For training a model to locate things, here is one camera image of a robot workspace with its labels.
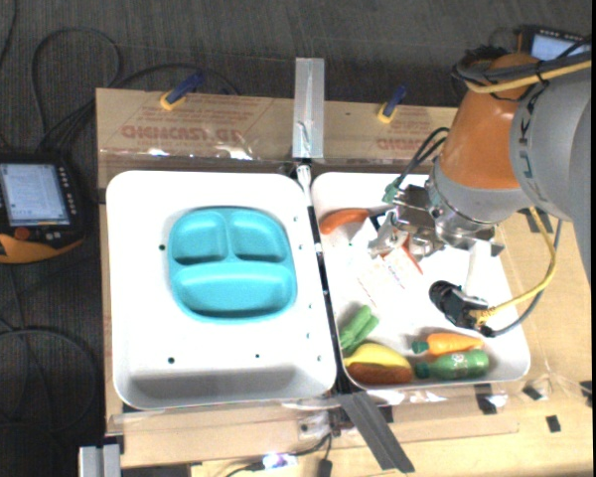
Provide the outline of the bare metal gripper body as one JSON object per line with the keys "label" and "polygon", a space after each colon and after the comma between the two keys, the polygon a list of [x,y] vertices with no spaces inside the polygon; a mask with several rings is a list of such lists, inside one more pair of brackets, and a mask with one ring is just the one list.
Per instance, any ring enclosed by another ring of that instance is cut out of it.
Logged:
{"label": "bare metal gripper body", "polygon": [[491,256],[497,256],[505,249],[502,243],[496,241],[493,224],[464,217],[447,204],[433,187],[407,185],[399,188],[393,203],[398,227],[408,235],[433,239],[435,252],[448,247],[472,251],[481,243]]}

